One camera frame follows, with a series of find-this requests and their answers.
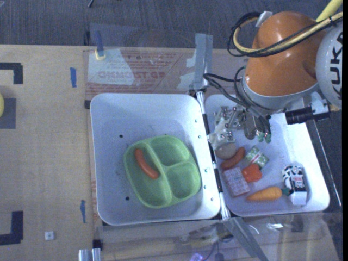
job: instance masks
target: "red sausage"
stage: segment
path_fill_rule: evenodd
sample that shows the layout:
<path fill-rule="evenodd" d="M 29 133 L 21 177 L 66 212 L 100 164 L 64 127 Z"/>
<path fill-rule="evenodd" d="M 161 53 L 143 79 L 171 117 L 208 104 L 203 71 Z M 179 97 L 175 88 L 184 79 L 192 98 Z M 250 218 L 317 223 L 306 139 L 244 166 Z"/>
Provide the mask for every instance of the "red sausage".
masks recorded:
<path fill-rule="evenodd" d="M 240 162 L 245 155 L 245 148 L 239 147 L 235 155 L 229 159 L 226 159 L 221 163 L 221 168 L 223 170 L 234 167 L 238 162 Z"/>
<path fill-rule="evenodd" d="M 157 179 L 159 177 L 158 172 L 146 163 L 144 153 L 141 149 L 135 149 L 134 156 L 139 167 L 143 170 L 143 172 L 146 175 L 148 175 L 152 179 Z"/>

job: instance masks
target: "green tray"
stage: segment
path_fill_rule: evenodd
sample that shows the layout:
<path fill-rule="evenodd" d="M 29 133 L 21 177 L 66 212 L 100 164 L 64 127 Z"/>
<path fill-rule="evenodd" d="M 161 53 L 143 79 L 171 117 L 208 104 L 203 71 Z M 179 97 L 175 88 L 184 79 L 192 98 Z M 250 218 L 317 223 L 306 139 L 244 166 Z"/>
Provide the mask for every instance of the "green tray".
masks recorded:
<path fill-rule="evenodd" d="M 157 179 L 139 167 L 134 157 L 136 148 L 143 151 L 146 163 L 158 171 Z M 180 203 L 201 188 L 201 175 L 191 152 L 174 136 L 138 141 L 127 148 L 123 161 L 136 196 L 147 207 L 159 209 Z"/>

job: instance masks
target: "cow print carton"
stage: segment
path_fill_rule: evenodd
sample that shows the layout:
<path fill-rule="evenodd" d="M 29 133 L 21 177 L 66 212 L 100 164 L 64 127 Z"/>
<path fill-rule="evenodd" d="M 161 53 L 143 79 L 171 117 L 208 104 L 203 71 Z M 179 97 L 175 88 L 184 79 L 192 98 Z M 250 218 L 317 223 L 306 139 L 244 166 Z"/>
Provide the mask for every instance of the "cow print carton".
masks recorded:
<path fill-rule="evenodd" d="M 306 205 L 307 189 L 303 181 L 303 168 L 288 165 L 282 170 L 282 175 L 285 186 L 289 189 L 289 199 L 293 205 Z"/>

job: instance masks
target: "green bowl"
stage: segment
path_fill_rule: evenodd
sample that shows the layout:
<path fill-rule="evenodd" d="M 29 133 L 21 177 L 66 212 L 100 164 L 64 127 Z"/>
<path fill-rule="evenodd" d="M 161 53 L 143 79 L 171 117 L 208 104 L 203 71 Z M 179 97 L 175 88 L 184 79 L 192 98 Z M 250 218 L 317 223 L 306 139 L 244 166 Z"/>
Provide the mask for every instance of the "green bowl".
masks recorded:
<path fill-rule="evenodd" d="M 146 163 L 159 177 L 150 178 L 139 167 L 134 150 L 141 149 Z M 138 141 L 128 147 L 123 161 L 138 199 L 147 207 L 164 208 L 194 196 L 201 188 L 201 175 L 186 145 L 171 135 Z"/>

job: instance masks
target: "yellow cable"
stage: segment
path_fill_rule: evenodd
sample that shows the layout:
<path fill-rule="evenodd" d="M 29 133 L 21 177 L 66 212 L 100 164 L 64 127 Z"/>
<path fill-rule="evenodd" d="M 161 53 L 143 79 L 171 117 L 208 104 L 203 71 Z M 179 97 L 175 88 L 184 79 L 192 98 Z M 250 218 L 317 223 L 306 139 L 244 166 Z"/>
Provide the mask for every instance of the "yellow cable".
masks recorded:
<path fill-rule="evenodd" d="M 269 50 L 267 50 L 267 52 L 277 51 L 277 50 L 279 50 L 281 48 L 286 48 L 286 47 L 288 47 L 290 45 L 293 45 L 293 44 L 295 44 L 295 43 L 305 39 L 307 36 L 309 36 L 312 33 L 316 32 L 320 28 L 329 25 L 331 22 L 334 22 L 334 21 L 338 20 L 341 17 L 343 17 L 343 12 L 340 12 L 338 14 L 335 14 L 331 18 L 327 18 L 327 19 L 323 20 L 322 22 L 320 22 L 317 25 L 311 27 L 310 29 L 308 29 L 307 31 L 302 33 L 301 35 L 295 36 L 292 39 L 288 40 L 287 42 L 284 42 L 284 43 L 282 43 L 282 44 L 280 44 L 280 45 L 278 45 L 276 47 L 270 48 Z M 245 24 L 248 24 L 249 22 L 252 22 L 255 19 L 257 19 L 257 18 L 252 18 L 252 19 L 248 20 Z M 246 47 L 240 45 L 238 43 L 238 41 L 237 41 L 237 37 L 238 37 L 239 31 L 240 31 L 240 28 L 237 28 L 235 30 L 234 34 L 233 34 L 233 42 L 234 42 L 234 45 L 235 45 L 235 47 L 237 49 L 239 49 L 240 51 L 243 51 L 245 53 L 254 53 L 254 52 L 258 52 L 258 51 L 262 50 L 261 48 L 260 49 L 258 49 L 258 48 L 257 49 L 255 49 L 255 48 L 246 48 Z"/>
<path fill-rule="evenodd" d="M 331 0 L 328 5 L 325 7 L 325 9 L 321 12 L 321 14 L 316 19 L 317 22 L 322 21 L 329 16 L 336 13 L 338 8 L 342 5 L 343 0 Z"/>

